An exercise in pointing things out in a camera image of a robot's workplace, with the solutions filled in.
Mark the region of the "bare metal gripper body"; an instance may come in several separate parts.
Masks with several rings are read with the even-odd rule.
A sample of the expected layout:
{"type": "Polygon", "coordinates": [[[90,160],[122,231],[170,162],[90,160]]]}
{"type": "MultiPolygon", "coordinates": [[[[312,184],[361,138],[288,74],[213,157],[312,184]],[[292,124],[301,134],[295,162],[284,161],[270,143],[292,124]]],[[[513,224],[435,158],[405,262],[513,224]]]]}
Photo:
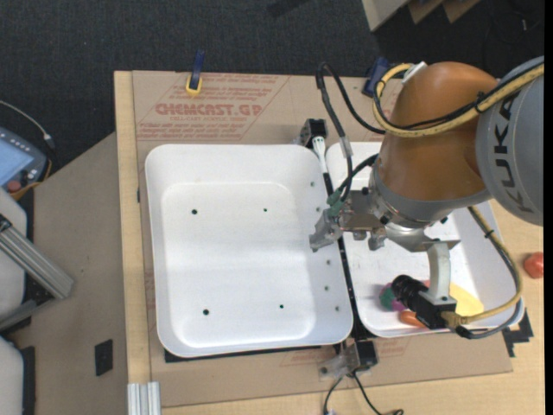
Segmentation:
{"type": "Polygon", "coordinates": [[[426,221],[412,220],[394,208],[376,189],[352,191],[340,212],[340,227],[356,240],[369,238],[372,229],[384,229],[396,244],[426,244],[426,221]]]}

